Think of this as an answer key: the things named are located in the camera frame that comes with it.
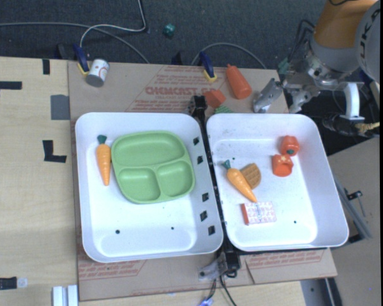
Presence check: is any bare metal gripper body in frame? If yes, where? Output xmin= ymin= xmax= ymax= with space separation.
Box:
xmin=282 ymin=55 xmax=346 ymax=98

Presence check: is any orange bottle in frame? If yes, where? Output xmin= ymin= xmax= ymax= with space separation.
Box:
xmin=225 ymin=63 xmax=253 ymax=101

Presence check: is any orange bell pepper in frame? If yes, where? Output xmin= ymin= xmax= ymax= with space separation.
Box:
xmin=279 ymin=135 xmax=301 ymax=157

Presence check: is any orange toy block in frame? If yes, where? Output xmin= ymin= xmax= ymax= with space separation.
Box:
xmin=204 ymin=89 xmax=227 ymax=109

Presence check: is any orange pepper half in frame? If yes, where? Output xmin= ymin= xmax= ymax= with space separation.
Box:
xmin=271 ymin=154 xmax=295 ymax=178

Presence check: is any brown waffle biscuit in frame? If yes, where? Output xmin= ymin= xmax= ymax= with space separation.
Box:
xmin=239 ymin=163 xmax=262 ymax=190

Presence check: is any orange carrot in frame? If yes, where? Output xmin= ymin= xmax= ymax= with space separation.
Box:
xmin=95 ymin=134 xmax=112 ymax=187
xmin=221 ymin=159 xmax=259 ymax=204

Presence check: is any thin black rod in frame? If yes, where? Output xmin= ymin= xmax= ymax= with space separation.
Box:
xmin=196 ymin=106 xmax=231 ymax=258

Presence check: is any white plastic tray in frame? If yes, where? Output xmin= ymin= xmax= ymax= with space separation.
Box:
xmin=206 ymin=112 xmax=350 ymax=252
xmin=74 ymin=112 xmax=225 ymax=264

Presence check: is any red and white packet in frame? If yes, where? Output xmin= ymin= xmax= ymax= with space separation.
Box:
xmin=241 ymin=201 xmax=278 ymax=226

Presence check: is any green divided plate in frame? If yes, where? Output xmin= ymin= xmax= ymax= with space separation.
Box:
xmin=110 ymin=130 xmax=196 ymax=205

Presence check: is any white can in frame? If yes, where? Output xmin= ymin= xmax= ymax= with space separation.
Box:
xmin=85 ymin=58 xmax=111 ymax=88

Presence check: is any brown cardboard board red print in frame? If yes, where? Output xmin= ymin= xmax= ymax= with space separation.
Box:
xmin=66 ymin=60 xmax=338 ymax=302

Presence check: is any black cylinder on white bracket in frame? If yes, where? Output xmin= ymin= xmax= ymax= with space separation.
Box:
xmin=321 ymin=82 xmax=373 ymax=137

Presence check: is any black block with thin wires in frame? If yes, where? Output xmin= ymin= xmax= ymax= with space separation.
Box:
xmin=190 ymin=95 xmax=209 ymax=118
xmin=222 ymin=249 xmax=243 ymax=279

